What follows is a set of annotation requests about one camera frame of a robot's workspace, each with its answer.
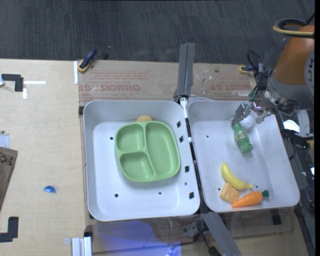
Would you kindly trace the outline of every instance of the white ball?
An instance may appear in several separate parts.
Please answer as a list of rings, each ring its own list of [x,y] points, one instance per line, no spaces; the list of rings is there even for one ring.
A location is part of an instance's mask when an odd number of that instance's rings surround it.
[[[255,119],[252,115],[248,115],[245,119],[241,120],[239,124],[243,129],[247,130],[255,125]]]

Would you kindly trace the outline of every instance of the banana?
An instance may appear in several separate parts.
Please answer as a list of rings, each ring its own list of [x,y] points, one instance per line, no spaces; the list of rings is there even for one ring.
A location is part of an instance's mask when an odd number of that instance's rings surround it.
[[[225,162],[221,165],[221,174],[225,181],[237,190],[243,190],[245,188],[252,189],[252,184],[247,184],[241,179],[238,179]]]

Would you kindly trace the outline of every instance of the toy carrot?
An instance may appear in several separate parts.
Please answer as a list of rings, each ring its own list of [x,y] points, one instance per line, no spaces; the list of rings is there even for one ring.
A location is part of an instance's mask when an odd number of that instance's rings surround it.
[[[256,205],[262,201],[263,197],[269,197],[268,190],[265,190],[262,193],[259,191],[250,192],[249,194],[246,194],[245,196],[235,201],[232,204],[232,208]]]

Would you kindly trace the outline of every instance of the table surface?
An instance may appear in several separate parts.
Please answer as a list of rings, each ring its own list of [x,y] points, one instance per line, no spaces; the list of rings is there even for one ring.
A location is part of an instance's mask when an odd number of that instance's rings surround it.
[[[71,255],[68,242],[82,238],[86,228],[74,62],[2,59],[0,71],[20,74],[24,81],[46,81],[26,84],[26,99],[22,92],[15,92],[14,82],[0,88],[0,130],[10,134],[10,148],[18,151],[0,212],[0,233],[8,231],[9,217],[19,217],[18,238],[0,243],[1,255]],[[44,191],[49,185],[56,193]],[[293,218],[292,223],[294,229],[290,232],[238,238],[236,244],[243,255],[268,255],[266,251],[307,255],[297,219]],[[185,245],[181,255],[200,254],[206,247],[199,244]],[[129,251],[107,254],[131,255]]]

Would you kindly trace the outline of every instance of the green plate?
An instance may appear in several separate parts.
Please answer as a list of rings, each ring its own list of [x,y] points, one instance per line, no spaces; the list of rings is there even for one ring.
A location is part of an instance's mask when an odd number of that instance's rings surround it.
[[[122,126],[115,135],[115,151],[123,175],[135,182],[168,179],[180,169],[174,134],[163,122],[141,121]]]

